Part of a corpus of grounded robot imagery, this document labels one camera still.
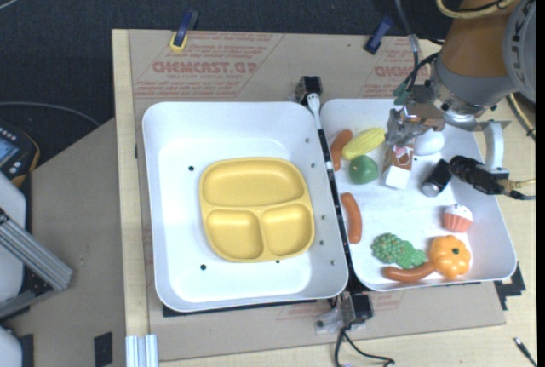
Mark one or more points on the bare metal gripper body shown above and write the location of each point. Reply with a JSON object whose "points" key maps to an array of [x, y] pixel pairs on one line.
{"points": [[431, 115]]}

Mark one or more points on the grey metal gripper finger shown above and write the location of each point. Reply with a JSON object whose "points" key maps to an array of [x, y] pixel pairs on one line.
{"points": [[394, 127], [412, 131]]}

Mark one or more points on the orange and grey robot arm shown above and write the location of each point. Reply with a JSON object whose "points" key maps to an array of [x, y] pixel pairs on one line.
{"points": [[477, 37]]}

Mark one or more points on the white egg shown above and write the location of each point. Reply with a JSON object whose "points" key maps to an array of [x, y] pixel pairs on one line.
{"points": [[430, 143]]}

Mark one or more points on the yellow corn cob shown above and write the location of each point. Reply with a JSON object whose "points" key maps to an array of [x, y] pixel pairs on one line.
{"points": [[364, 142]]}

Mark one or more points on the brown and white carton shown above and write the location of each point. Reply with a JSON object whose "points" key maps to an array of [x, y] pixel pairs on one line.
{"points": [[398, 171]]}

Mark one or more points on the black and silver bottle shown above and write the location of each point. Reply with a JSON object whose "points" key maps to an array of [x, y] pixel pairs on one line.
{"points": [[438, 178]]}

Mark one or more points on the orange sausage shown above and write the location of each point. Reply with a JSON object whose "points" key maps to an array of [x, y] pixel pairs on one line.
{"points": [[338, 146], [406, 273], [353, 218]]}

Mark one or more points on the thin black and white rod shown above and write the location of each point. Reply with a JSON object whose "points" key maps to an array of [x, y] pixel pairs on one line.
{"points": [[328, 156]]}

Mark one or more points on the white plastic tray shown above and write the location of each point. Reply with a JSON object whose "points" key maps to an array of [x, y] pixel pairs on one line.
{"points": [[179, 195], [404, 212]]}

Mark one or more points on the pink cupcake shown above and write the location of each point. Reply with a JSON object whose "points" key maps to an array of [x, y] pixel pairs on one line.
{"points": [[457, 218]]}

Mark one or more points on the green grapes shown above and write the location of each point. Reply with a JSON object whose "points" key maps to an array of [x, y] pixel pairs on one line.
{"points": [[391, 249]]}

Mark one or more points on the orange pumpkin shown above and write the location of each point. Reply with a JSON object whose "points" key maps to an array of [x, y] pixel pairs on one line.
{"points": [[449, 256]]}

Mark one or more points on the yellow divided plate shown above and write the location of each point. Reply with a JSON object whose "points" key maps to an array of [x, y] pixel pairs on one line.
{"points": [[255, 208]]}

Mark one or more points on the brown cardboard board red print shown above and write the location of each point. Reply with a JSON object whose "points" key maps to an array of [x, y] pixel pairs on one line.
{"points": [[238, 67]]}

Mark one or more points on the black cylinder on white bracket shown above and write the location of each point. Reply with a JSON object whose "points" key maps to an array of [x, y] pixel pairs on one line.
{"points": [[479, 174]]}

